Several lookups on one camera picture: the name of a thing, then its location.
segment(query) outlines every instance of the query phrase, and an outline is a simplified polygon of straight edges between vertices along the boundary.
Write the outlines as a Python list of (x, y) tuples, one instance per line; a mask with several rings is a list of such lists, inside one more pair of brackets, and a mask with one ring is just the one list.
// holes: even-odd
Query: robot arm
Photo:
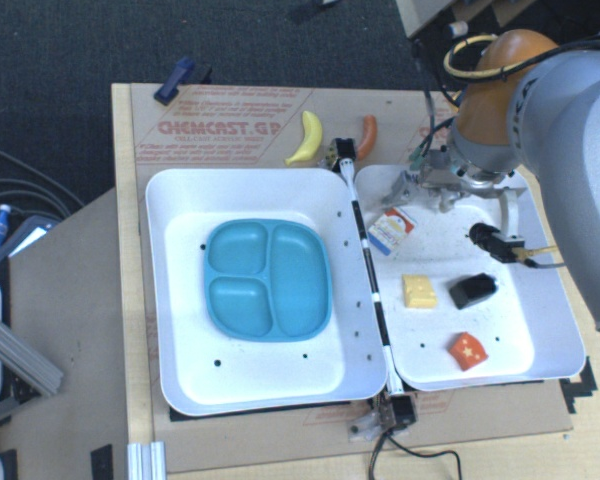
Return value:
[[(476, 69), (497, 71), (555, 47), (514, 30)], [(551, 231), (600, 331), (600, 50), (565, 51), (469, 85), (449, 150), (452, 172), (470, 183), (498, 183), (521, 164), (537, 177)]]

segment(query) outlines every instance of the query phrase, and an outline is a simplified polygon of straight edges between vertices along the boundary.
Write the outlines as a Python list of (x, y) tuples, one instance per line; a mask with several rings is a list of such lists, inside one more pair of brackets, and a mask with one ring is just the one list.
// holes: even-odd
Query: black cable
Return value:
[(63, 216), (63, 218), (69, 217), (70, 215), (69, 213), (66, 213), (62, 207), (58, 206), (53, 199), (50, 199), (43, 194), (39, 194), (38, 192), (33, 192), (31, 190), (7, 190), (0, 192), (0, 199), (7, 199), (9, 197), (28, 197), (32, 199), (38, 199), (56, 210), (59, 215)]
[(418, 453), (418, 452), (409, 450), (409, 448), (401, 445), (391, 435), (387, 436), (387, 438), (389, 439), (389, 441), (391, 441), (391, 443), (394, 446), (397, 446), (403, 452), (406, 452), (409, 455), (413, 455), (414, 457), (418, 457), (420, 459), (433, 459), (435, 457), (442, 457), (443, 455), (453, 455), (453, 457), (456, 459), (456, 466), (458, 469), (458, 480), (462, 480), (462, 464), (460, 462), (460, 455), (458, 455), (458, 452), (455, 452), (453, 450), (444, 450), (442, 452), (436, 452), (436, 453)]
[(420, 153), (421, 157), (424, 158), (425, 156), (427, 156), (427, 153), (429, 152), (429, 149), (431, 148), (431, 144), (433, 143), (433, 137), (435, 136), (435, 134), (438, 133), (443, 128), (448, 128), (449, 126), (451, 126), (453, 119), (454, 119), (454, 117), (445, 119), (441, 123), (438, 123), (436, 126), (434, 126), (431, 129), (431, 131), (429, 131), (429, 133), (423, 139), (423, 141), (420, 143), (420, 146), (419, 146), (422, 148), (422, 152)]
[(378, 455), (382, 451), (382, 447), (384, 446), (385, 441), (389, 437), (389, 431), (383, 432), (382, 435), (376, 441), (376, 445), (373, 447), (373, 452), (371, 452), (371, 459), (369, 459), (369, 480), (375, 480), (374, 470), (376, 468), (376, 461), (378, 460)]
[(566, 267), (566, 263), (538, 263), (531, 258), (527, 258), (523, 263), (529, 268), (562, 268)]
[(429, 85), (424, 77), (424, 72), (421, 63), (422, 52), (424, 51), (424, 47), (422, 45), (422, 41), (416, 39), (413, 43), (412, 54), (413, 60), (416, 63), (416, 70), (420, 75), (420, 81), (422, 82), (422, 90), (424, 92), (424, 99), (427, 106), (427, 115), (429, 116), (429, 135), (425, 138), (433, 140), (433, 129), (436, 125), (436, 116), (435, 116), (435, 103), (433, 102), (433, 98), (431, 97), (431, 91), (429, 90)]
[(37, 183), (33, 183), (33, 182), (30, 182), (30, 181), (25, 181), (25, 180), (13, 179), (13, 178), (0, 178), (0, 185), (21, 185), (21, 186), (24, 186), (24, 187), (33, 188), (35, 190), (38, 190), (38, 191), (42, 192), (45, 196), (47, 196), (49, 199), (53, 200), (58, 205), (58, 207), (62, 208), (62, 210), (64, 210), (64, 213), (66, 215), (70, 215), (71, 214), (71, 212), (69, 211), (69, 208), (67, 207), (67, 205), (65, 205), (60, 200), (60, 198), (58, 198), (50, 190), (47, 190), (46, 188), (38, 185)]
[(54, 221), (62, 220), (55, 213), (49, 213), (49, 212), (38, 211), (38, 210), (22, 210), (20, 208), (15, 208), (13, 206), (11, 207), (11, 213), (16, 217), (21, 217), (22, 219), (26, 219), (27, 217), (33, 217), (35, 215), (38, 215), (40, 217), (46, 217), (47, 219), (51, 219)]
[(84, 202), (78, 197), (76, 196), (73, 192), (71, 192), (69, 189), (67, 189), (66, 187), (64, 187), (63, 185), (61, 185), (60, 183), (58, 183), (56, 180), (54, 180), (53, 178), (50, 178), (49, 176), (47, 176), (46, 174), (38, 171), (37, 169), (31, 167), (30, 165), (22, 162), (21, 160), (18, 160), (17, 158), (9, 155), (8, 153), (4, 153), (3, 151), (0, 151), (0, 157), (17, 165), (18, 167), (29, 171), (30, 173), (42, 178), (44, 181), (46, 181), (47, 183), (53, 185), (54, 187), (56, 187), (58, 190), (62, 191), (64, 194), (66, 194), (68, 197), (70, 197), (76, 204), (78, 204), (80, 206), (80, 208), (82, 208), (85, 204)]
[(427, 52), (427, 49), (425, 48), (422, 41), (420, 39), (416, 39), (416, 41), (419, 45), (420, 55), (422, 56), (422, 58), (428, 65), (429, 73), (431, 73), (431, 75), (433, 75), (433, 78), (435, 78), (435, 80), (436, 80), (436, 84), (438, 85), (438, 90), (442, 93), (442, 95), (445, 97), (445, 99), (449, 103), (451, 103), (453, 106), (457, 107), (458, 104), (457, 104), (455, 98), (449, 94), (446, 86), (442, 82), (442, 77), (440, 76), (440, 70), (438, 68), (438, 65), (433, 62), (433, 60), (431, 59), (431, 56)]
[(453, 450), (444, 450), (441, 452), (434, 452), (434, 453), (414, 452), (414, 451), (410, 450), (409, 448), (401, 445), (398, 441), (396, 441), (393, 438), (393, 431), (391, 429), (384, 432), (378, 438), (378, 441), (376, 441), (376, 444), (373, 447), (373, 451), (371, 453), (371, 458), (369, 459), (369, 475), (368, 475), (369, 480), (375, 480), (374, 470), (376, 467), (376, 462), (378, 461), (378, 455), (380, 455), (380, 452), (382, 451), (382, 448), (384, 447), (384, 443), (387, 441), (387, 439), (394, 446), (396, 446), (403, 452), (408, 453), (409, 455), (412, 455), (414, 457), (418, 457), (419, 459), (433, 459), (436, 457), (442, 457), (444, 455), (452, 455), (456, 459), (456, 466), (457, 466), (457, 470), (458, 470), (458, 480), (462, 480), (462, 463), (460, 461), (460, 455), (458, 455), (457, 452), (455, 452)]

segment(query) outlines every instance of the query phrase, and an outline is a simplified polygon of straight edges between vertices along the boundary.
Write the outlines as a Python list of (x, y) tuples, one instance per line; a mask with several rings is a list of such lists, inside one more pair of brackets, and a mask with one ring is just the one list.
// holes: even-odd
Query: wire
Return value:
[(433, 459), (435, 457), (442, 457), (443, 455), (453, 455), (453, 457), (456, 459), (456, 466), (458, 469), (458, 480), (462, 480), (462, 464), (460, 462), (460, 455), (458, 455), (457, 452), (455, 452), (453, 450), (444, 450), (442, 452), (436, 452), (436, 453), (418, 453), (418, 452), (409, 450), (409, 448), (406, 448), (405, 446), (401, 445), (391, 435), (388, 436), (388, 439), (389, 439), (389, 441), (391, 441), (391, 443), (393, 443), (395, 446), (400, 448), (403, 452), (406, 452), (409, 455), (413, 455), (414, 457), (418, 457), (420, 459)]
[(52, 199), (57, 204), (57, 206), (63, 210), (64, 215), (71, 214), (71, 212), (69, 211), (69, 208), (67, 208), (67, 206), (53, 192), (51, 192), (50, 190), (47, 190), (44, 187), (41, 187), (40, 185), (38, 185), (36, 183), (30, 182), (30, 181), (25, 181), (25, 180), (13, 179), (13, 178), (0, 178), (0, 185), (21, 185), (24, 187), (39, 190), (44, 195), (46, 195), (49, 199)]
[(449, 91), (447, 91), (446, 86), (442, 82), (442, 77), (440, 76), (440, 71), (437, 69), (437, 64), (435, 64), (431, 60), (431, 56), (428, 54), (424, 44), (422, 43), (422, 41), (420, 39), (416, 39), (413, 42), (412, 56), (416, 63), (416, 69), (417, 69), (418, 73), (422, 73), (422, 65), (420, 64), (420, 58), (424, 59), (424, 61), (427, 64), (429, 73), (431, 73), (431, 75), (433, 75), (433, 78), (435, 79), (436, 84), (438, 85), (438, 90), (442, 93), (442, 95), (445, 97), (445, 99), (449, 103), (451, 103), (454, 107), (457, 108), (458, 103), (457, 103), (456, 97), (451, 96), (451, 94), (449, 94)]
[(526, 259), (522, 263), (529, 268), (562, 268), (567, 266), (566, 263), (538, 263), (532, 259)]
[(61, 219), (58, 219), (58, 216), (53, 213), (49, 213), (49, 212), (45, 212), (45, 211), (38, 211), (38, 210), (23, 210), (22, 208), (19, 208), (17, 206), (13, 206), (13, 205), (10, 205), (10, 206), (11, 206), (11, 215), (16, 216), (16, 217), (21, 217), (22, 219), (26, 219), (27, 217), (38, 216), (38, 217), (46, 217), (53, 221), (61, 220)]
[(373, 447), (373, 451), (371, 452), (371, 458), (369, 459), (369, 475), (368, 475), (369, 480), (375, 480), (375, 478), (376, 478), (374, 470), (376, 467), (376, 463), (378, 461), (378, 456), (380, 455), (380, 452), (382, 451), (382, 448), (384, 447), (384, 443), (387, 440), (389, 440), (394, 446), (396, 446), (403, 452), (408, 453), (409, 455), (412, 455), (413, 457), (418, 457), (420, 459), (433, 459), (436, 457), (442, 457), (444, 455), (453, 455), (453, 457), (456, 459), (456, 467), (458, 470), (458, 480), (462, 480), (462, 463), (460, 461), (460, 455), (458, 455), (457, 452), (455, 452), (453, 450), (444, 450), (442, 452), (435, 452), (435, 453), (414, 452), (414, 451), (410, 450), (409, 448), (401, 445), (398, 441), (396, 441), (393, 438), (392, 434), (393, 434), (393, 431), (391, 429), (389, 429), (378, 438), (378, 441), (376, 441), (376, 444)]
[(70, 215), (69, 213), (65, 212), (61, 206), (57, 205), (53, 199), (43, 194), (32, 192), (31, 190), (7, 190), (4, 192), (0, 192), (0, 199), (7, 199), (9, 197), (29, 197), (32, 199), (38, 199), (51, 206), (54, 210), (56, 210), (59, 213), (59, 215), (62, 215), (62, 217), (66, 218)]
[(420, 166), (422, 160), (429, 153), (429, 149), (431, 148), (431, 144), (433, 143), (433, 137), (435, 136), (435, 134), (442, 130), (442, 128), (449, 128), (449, 126), (451, 126), (451, 123), (453, 123), (453, 119), (454, 117), (445, 119), (441, 123), (438, 123), (433, 128), (429, 129), (429, 133), (427, 134), (427, 136), (424, 139), (422, 139), (422, 142), (409, 156), (409, 159), (413, 162), (411, 164), (411, 169), (416, 170)]
[(557, 252), (557, 245), (549, 245), (548, 247), (540, 247), (539, 249), (525, 249), (524, 247), (514, 247), (511, 249), (511, 252), (515, 254), (516, 258), (520, 261), (524, 261), (531, 256), (536, 256), (538, 254), (544, 254), (547, 252)]
[(18, 167), (21, 167), (22, 169), (29, 171), (30, 173), (42, 178), (44, 181), (46, 181), (47, 183), (49, 183), (50, 185), (53, 185), (55, 188), (57, 188), (58, 190), (62, 191), (65, 195), (67, 195), (68, 197), (70, 197), (76, 204), (78, 204), (80, 206), (80, 208), (82, 208), (85, 204), (84, 202), (78, 197), (76, 196), (73, 192), (71, 192), (69, 189), (67, 189), (66, 187), (64, 187), (63, 185), (61, 185), (60, 183), (58, 183), (56, 180), (54, 180), (53, 178), (50, 178), (49, 176), (47, 176), (46, 174), (38, 171), (37, 169), (31, 167), (30, 165), (22, 162), (21, 160), (18, 160), (17, 158), (15, 158), (14, 156), (9, 155), (8, 153), (4, 153), (3, 151), (0, 151), (0, 157), (17, 165)]
[(496, 39), (497, 36), (484, 34), (467, 38), (459, 43), (456, 43), (444, 57), (443, 65), (445, 71), (456, 80), (467, 83), (493, 82), (495, 80), (506, 81), (508, 76), (529, 66), (538, 64), (539, 62), (542, 62), (550, 57), (554, 57), (559, 53), (564, 53), (571, 50), (600, 50), (600, 40), (574, 41), (548, 50), (544, 53), (536, 55), (535, 57), (531, 57), (530, 59), (510, 64), (508, 66), (503, 66), (501, 68), (486, 69), (482, 71), (463, 71), (453, 67), (453, 57), (466, 47), (475, 43), (492, 43)]
[(383, 432), (382, 435), (378, 438), (376, 445), (373, 447), (373, 452), (371, 452), (371, 459), (369, 459), (369, 480), (375, 480), (374, 470), (376, 468), (376, 461), (378, 460), (378, 455), (382, 451), (382, 447), (384, 446), (385, 441), (389, 437), (389, 431)]

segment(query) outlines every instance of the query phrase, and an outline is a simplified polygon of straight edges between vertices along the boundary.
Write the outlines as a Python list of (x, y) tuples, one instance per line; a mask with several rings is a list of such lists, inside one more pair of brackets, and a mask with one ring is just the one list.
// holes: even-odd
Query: table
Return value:
[[(393, 114), (387, 110), (386, 96), (398, 97), (395, 92), (333, 90), (329, 99), (338, 106), (338, 99), (351, 102), (363, 98), (367, 112), (381, 115)], [(124, 358), (126, 377), (126, 406), (128, 439), (131, 443), (149, 443), (155, 437), (155, 419), (152, 413), (152, 390), (147, 348), (147, 324), (143, 287), (143, 265), (138, 204), (137, 170), (135, 165), (134, 116), (132, 85), (115, 84), (112, 87), (114, 110), (114, 140), (116, 160), (116, 197), (118, 209), (118, 238), (120, 252), (122, 320), (124, 330)], [(408, 116), (419, 113), (422, 107), (409, 109)], [(594, 331), (592, 319), (579, 298), (568, 274), (563, 282), (582, 336), (591, 358), (598, 382), (598, 391), (591, 398), (576, 402), (573, 430), (568, 432), (512, 437), (498, 440), (480, 440), (456, 443), (463, 460), (467, 477), (475, 478), (600, 478), (600, 336)], [(512, 411), (520, 407), (511, 407)], [(357, 453), (329, 458), (312, 458), (273, 464), (249, 465), (231, 469), (182, 472), (170, 474), (176, 480), (212, 478), (366, 478), (368, 453)], [(443, 477), (453, 475), (455, 466), (446, 459), (423, 461), (390, 451), (380, 456), (377, 475), (400, 478), (408, 473), (410, 478)]]

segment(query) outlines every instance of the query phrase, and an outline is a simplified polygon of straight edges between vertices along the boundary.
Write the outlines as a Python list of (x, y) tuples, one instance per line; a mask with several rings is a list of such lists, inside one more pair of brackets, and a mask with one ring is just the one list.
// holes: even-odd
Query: black object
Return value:
[(562, 388), (562, 395), (567, 404), (569, 414), (575, 414), (576, 397), (593, 396), (593, 392), (598, 389), (588, 357), (584, 368), (580, 372), (580, 382), (571, 382), (569, 379), (560, 379), (560, 387)]
[(478, 274), (453, 285), (449, 294), (458, 309), (477, 304), (496, 293), (496, 280), (487, 274)]
[(356, 146), (353, 139), (333, 139), (325, 156), (326, 167), (332, 172), (340, 172), (340, 160), (356, 159)]
[(40, 393), (15, 374), (11, 374), (11, 390), (13, 398), (20, 404), (24, 404), (40, 396)]
[(391, 405), (396, 417), (396, 425), (392, 430), (404, 430), (418, 421), (416, 409), (410, 396), (391, 397)]
[(471, 241), (491, 254), (501, 263), (515, 263), (518, 257), (513, 253), (514, 247), (524, 247), (524, 240), (513, 236), (507, 238), (500, 233), (498, 228), (479, 222), (469, 230)]
[(178, 95), (178, 85), (184, 84), (193, 73), (193, 68), (196, 67), (196, 63), (188, 57), (182, 57), (177, 63), (176, 67), (167, 78), (167, 81), (156, 91), (153, 97), (162, 103), (168, 105)]
[(113, 480), (113, 446), (108, 444), (91, 452), (91, 478)]
[(18, 454), (16, 450), (7, 450), (0, 453), (4, 480), (18, 480)]

